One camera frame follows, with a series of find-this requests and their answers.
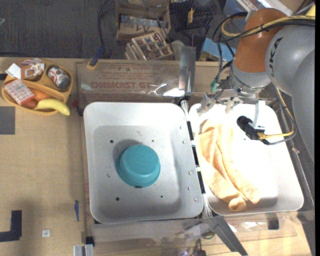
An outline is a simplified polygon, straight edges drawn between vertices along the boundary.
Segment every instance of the gray square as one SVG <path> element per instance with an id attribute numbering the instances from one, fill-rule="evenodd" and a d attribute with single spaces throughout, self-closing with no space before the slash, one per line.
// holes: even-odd
<path id="1" fill-rule="evenodd" d="M 0 106 L 0 135 L 16 134 L 16 108 Z"/>

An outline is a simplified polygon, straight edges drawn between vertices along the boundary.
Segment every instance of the fruit basket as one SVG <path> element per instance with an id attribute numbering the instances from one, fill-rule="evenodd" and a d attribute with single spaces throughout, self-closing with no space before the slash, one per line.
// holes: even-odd
<path id="1" fill-rule="evenodd" d="M 66 103 L 69 95 L 71 93 L 71 90 L 73 88 L 74 84 L 74 78 L 72 74 L 63 66 L 53 63 L 51 61 L 48 61 L 46 59 L 41 59 L 41 61 L 44 62 L 44 71 L 40 76 L 37 76 L 33 80 L 27 80 L 27 79 L 22 79 L 21 81 L 23 84 L 25 84 L 29 89 L 36 89 L 39 90 L 47 95 L 50 96 L 52 99 L 56 99 L 58 101 L 61 101 L 62 103 Z M 50 79 L 50 77 L 47 75 L 48 70 L 52 67 L 58 66 L 61 70 L 63 70 L 69 77 L 70 77 L 70 83 L 64 87 L 64 88 L 59 88 L 56 86 L 56 84 Z M 10 105 L 22 109 L 24 111 L 38 114 L 38 115 L 43 115 L 43 116 L 51 116 L 56 113 L 58 113 L 58 110 L 55 109 L 32 109 L 28 108 L 22 105 L 19 105 L 6 91 L 5 91 L 5 85 L 9 84 L 10 82 L 17 80 L 16 77 L 13 77 L 11 75 L 7 75 L 6 79 L 3 82 L 3 86 L 1 88 L 1 94 L 4 98 L 4 100 L 9 103 Z"/>

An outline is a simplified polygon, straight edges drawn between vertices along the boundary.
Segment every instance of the can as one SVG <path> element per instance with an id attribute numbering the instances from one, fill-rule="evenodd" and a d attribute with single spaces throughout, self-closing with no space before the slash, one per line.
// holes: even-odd
<path id="1" fill-rule="evenodd" d="M 47 75 L 60 89 L 66 88 L 71 82 L 71 78 L 66 72 L 56 65 L 49 68 Z"/>

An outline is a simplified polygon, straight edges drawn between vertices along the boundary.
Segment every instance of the snack package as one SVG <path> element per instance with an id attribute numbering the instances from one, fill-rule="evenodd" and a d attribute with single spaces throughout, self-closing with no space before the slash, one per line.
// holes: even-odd
<path id="1" fill-rule="evenodd" d="M 23 105 L 32 100 L 34 93 L 19 79 L 7 83 L 4 90 L 19 104 Z"/>
<path id="2" fill-rule="evenodd" d="M 17 79 L 33 80 L 45 71 L 45 63 L 39 58 L 25 58 L 13 63 L 5 72 Z"/>

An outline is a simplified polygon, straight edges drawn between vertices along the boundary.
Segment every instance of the white square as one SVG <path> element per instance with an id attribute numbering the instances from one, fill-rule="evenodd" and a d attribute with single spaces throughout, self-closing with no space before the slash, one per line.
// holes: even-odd
<path id="1" fill-rule="evenodd" d="M 50 229 L 42 229 L 41 233 L 43 238 L 50 237 Z"/>

